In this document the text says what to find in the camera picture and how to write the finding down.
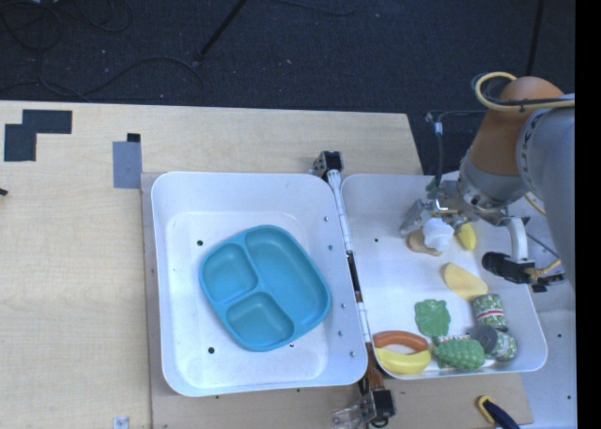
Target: white tray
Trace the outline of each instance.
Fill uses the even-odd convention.
[[[432,360],[419,374],[389,374],[399,379],[425,379],[540,369],[547,360],[547,343],[530,287],[505,281],[481,268],[484,253],[511,253],[506,228],[477,222],[473,225],[478,237],[474,251],[464,250],[454,239],[440,256],[413,252],[399,236],[404,214],[416,199],[425,197],[425,186],[431,179],[432,176],[353,175],[343,181],[342,194],[370,332],[400,329],[419,334],[414,305],[424,299],[446,301],[451,315],[449,335],[464,334],[473,328],[471,304],[451,291],[442,278],[442,267],[453,262],[481,277],[488,284],[489,293],[501,296],[510,333],[516,338],[517,356],[508,362],[489,360],[476,371],[440,369]]]
[[[153,184],[162,371],[176,392],[205,396],[359,380],[367,353],[330,187],[303,174],[171,172]],[[211,309],[198,281],[204,255],[261,224],[288,231],[330,290],[325,319],[293,344],[242,348]]]

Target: blue divided plate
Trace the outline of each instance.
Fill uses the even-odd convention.
[[[203,258],[200,285],[232,336],[253,351],[286,345],[328,314],[331,292],[299,242],[275,225],[235,234]]]

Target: can lid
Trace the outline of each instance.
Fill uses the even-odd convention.
[[[495,344],[497,343],[499,333],[492,326],[481,325],[473,329],[471,332],[471,338],[482,344],[485,354],[489,354],[492,352]]]

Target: banana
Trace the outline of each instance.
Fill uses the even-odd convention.
[[[464,223],[456,235],[464,249],[473,251],[476,248],[476,233],[469,222]]]
[[[401,354],[383,347],[375,347],[374,350],[382,367],[398,374],[419,373],[432,360],[432,354],[428,349],[412,354]]]

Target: light wood surface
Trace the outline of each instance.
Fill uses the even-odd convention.
[[[39,134],[35,161],[4,161],[4,126],[20,124],[23,109],[72,111],[72,133]],[[113,142],[139,133],[145,173],[306,172],[321,150],[341,151],[346,174],[421,173],[404,115],[0,101],[0,123],[3,429],[103,429],[118,415],[153,427],[142,193],[114,187]],[[389,427],[487,427],[471,400],[479,391],[532,421],[519,375],[453,379],[392,380],[399,414]],[[329,427],[329,411],[356,396],[170,394],[154,427]]]

